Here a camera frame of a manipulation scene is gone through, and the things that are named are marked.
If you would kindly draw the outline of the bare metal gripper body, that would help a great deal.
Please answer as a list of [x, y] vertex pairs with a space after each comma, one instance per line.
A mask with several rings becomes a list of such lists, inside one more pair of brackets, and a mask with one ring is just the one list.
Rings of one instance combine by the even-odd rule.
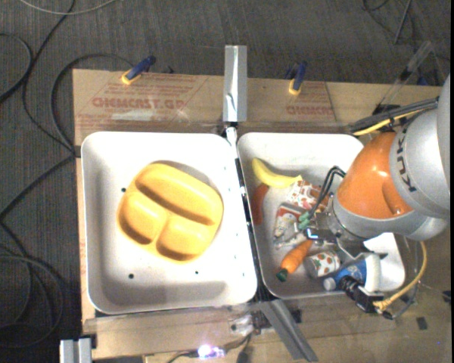
[[311, 240], [336, 244], [341, 236], [341, 226], [334, 213], [315, 213], [306, 227], [306, 235]]

